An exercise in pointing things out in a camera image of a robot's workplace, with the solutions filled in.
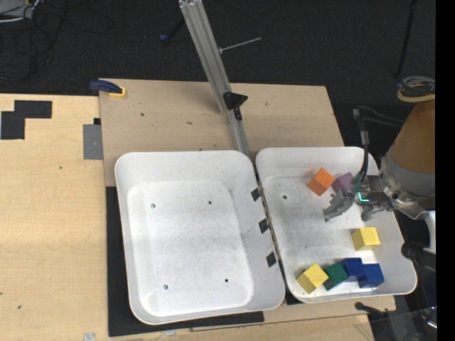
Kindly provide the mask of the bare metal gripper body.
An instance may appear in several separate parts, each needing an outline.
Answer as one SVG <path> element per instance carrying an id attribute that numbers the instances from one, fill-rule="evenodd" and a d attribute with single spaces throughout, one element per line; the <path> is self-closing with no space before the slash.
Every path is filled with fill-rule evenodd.
<path id="1" fill-rule="evenodd" d="M 424 198 L 408 191 L 393 177 L 359 174 L 350 183 L 353 202 L 361 208 L 363 205 L 384 205 L 384 211 L 398 211 L 413 220 L 424 220 L 428 216 L 428 210 L 421 205 Z"/>

